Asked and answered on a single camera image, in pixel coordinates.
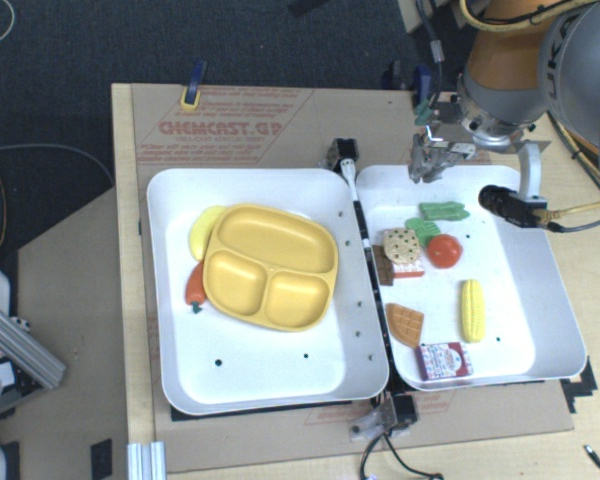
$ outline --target metal bracket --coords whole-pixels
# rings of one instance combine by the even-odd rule
[[[461,160],[471,160],[476,146],[470,142],[451,142],[437,135],[438,127],[431,124],[422,134],[413,137],[409,177],[418,183],[430,183],[440,178],[442,171]]]
[[[405,429],[418,421],[418,412],[411,395],[398,394],[384,400],[370,413],[351,422],[351,441],[371,440],[381,434]]]
[[[542,181],[541,146],[546,144],[525,140],[513,144],[520,162],[520,188],[518,197],[523,201],[538,201]]]
[[[327,155],[320,160],[318,167],[329,169],[335,173],[340,173],[340,162],[344,159],[350,159],[356,162],[360,154],[358,153],[358,143],[356,139],[333,139]]]

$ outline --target yellow plastic plate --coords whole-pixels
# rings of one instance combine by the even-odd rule
[[[213,229],[204,288],[220,311],[283,331],[316,325],[327,311],[338,248],[320,224],[275,208],[239,204]]]

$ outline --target toy food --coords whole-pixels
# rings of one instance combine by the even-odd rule
[[[419,277],[424,274],[420,261],[420,242],[412,229],[393,228],[384,232],[382,247],[391,261],[393,277]]]
[[[446,203],[420,203],[420,211],[425,220],[462,220],[469,216],[464,204],[449,201]]]
[[[191,231],[189,231],[189,251],[191,251],[191,255],[196,260],[200,261],[204,258],[209,238],[211,238],[211,232],[225,210],[226,207],[224,206],[211,206],[202,212],[200,217],[193,223],[193,226],[191,226]]]
[[[440,234],[438,225],[430,220],[422,220],[420,217],[407,219],[404,223],[407,229],[413,229],[422,247],[426,247],[434,236]]]
[[[185,288],[184,298],[187,304],[191,306],[194,313],[199,313],[202,309],[200,304],[202,304],[207,296],[204,292],[204,283],[203,283],[203,262],[200,261],[191,272],[189,276],[189,280],[187,281],[187,286]]]
[[[400,304],[387,304],[389,330],[395,338],[408,347],[416,348],[420,343],[424,314]]]
[[[462,284],[462,332],[469,343],[482,340],[486,333],[486,315],[482,286],[475,279]]]
[[[454,236],[441,233],[429,240],[427,256],[438,268],[453,267],[462,256],[462,245]]]
[[[473,373],[473,366],[463,343],[420,345],[416,356],[425,380],[464,377]]]
[[[381,245],[372,246],[372,250],[378,273],[378,282],[382,286],[393,286],[393,263],[387,258]]]

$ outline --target white wire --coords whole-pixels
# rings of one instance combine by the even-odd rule
[[[9,23],[9,26],[7,27],[7,29],[0,35],[0,41],[2,41],[5,37],[7,37],[11,33],[11,30],[13,30],[13,26],[16,23],[16,11],[13,8],[13,5],[11,5],[11,2],[9,2],[9,0],[0,0],[0,1],[3,2],[9,8],[9,12],[11,13],[11,22]]]

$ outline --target white tray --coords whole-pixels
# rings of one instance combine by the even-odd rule
[[[169,169],[147,190],[162,385],[192,415],[370,399],[389,367],[349,190],[324,169]],[[184,287],[196,262],[188,233],[208,207],[253,203],[296,213],[333,235],[339,268],[324,318],[302,332],[217,311],[194,314]]]
[[[421,202],[457,201],[470,213],[461,221],[436,221],[441,232],[463,246],[455,266],[436,269],[423,254],[424,276],[380,289],[384,304],[395,302],[424,313],[420,341],[433,344],[463,341],[461,283],[474,278],[483,287],[487,334],[481,342],[467,344],[473,375],[425,381],[414,349],[391,336],[396,369],[416,389],[566,378],[585,366],[584,343],[545,232],[515,227],[484,210],[478,193],[488,184],[517,189],[519,175],[502,166],[457,166],[440,180],[415,184],[404,166],[373,166],[358,176],[373,245],[381,244],[385,229],[421,216]]]

